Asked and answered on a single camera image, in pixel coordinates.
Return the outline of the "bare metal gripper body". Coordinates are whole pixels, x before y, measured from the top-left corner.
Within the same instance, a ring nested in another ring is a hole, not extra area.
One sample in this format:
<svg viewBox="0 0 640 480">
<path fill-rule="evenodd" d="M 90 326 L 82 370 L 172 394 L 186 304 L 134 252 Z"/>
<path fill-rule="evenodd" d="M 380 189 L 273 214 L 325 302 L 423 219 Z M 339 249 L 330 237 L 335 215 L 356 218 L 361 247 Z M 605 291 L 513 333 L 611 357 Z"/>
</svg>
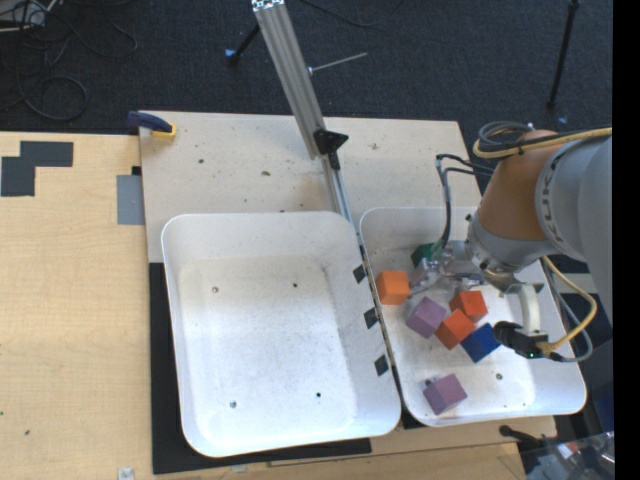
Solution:
<svg viewBox="0 0 640 480">
<path fill-rule="evenodd" d="M 516 265 L 498 259 L 475 242 L 449 241 L 438 248 L 434 261 L 438 273 L 447 278 L 474 278 L 499 291 L 513 291 L 523 284 L 516 277 Z"/>
</svg>

